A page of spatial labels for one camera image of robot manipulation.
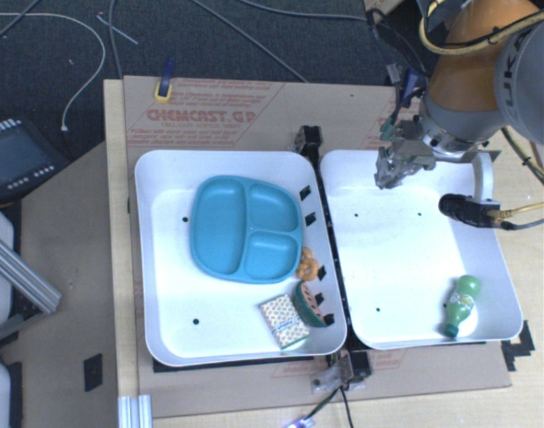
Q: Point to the green plastic bottle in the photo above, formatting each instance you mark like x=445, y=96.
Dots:
x=460, y=306

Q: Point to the blue divided plate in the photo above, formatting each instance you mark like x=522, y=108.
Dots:
x=246, y=228

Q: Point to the patterned white carton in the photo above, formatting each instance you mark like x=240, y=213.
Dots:
x=284, y=323

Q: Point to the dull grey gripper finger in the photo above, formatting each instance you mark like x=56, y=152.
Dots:
x=399, y=175
x=383, y=173

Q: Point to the white plastic tray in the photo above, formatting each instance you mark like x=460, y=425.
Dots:
x=410, y=257
x=236, y=257

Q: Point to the orange pretzel biscuit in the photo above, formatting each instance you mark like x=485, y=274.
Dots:
x=308, y=265

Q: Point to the brown cardboard board red print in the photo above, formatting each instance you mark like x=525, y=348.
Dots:
x=272, y=118

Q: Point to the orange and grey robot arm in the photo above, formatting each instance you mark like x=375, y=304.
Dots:
x=472, y=69

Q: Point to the watermelon slice toy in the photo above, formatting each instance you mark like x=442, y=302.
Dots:
x=310, y=308

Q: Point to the thin black rod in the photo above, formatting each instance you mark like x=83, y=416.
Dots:
x=331, y=234

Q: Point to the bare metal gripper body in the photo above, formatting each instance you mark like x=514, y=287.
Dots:
x=412, y=150

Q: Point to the black cylinder on white bracket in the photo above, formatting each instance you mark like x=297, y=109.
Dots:
x=470, y=203

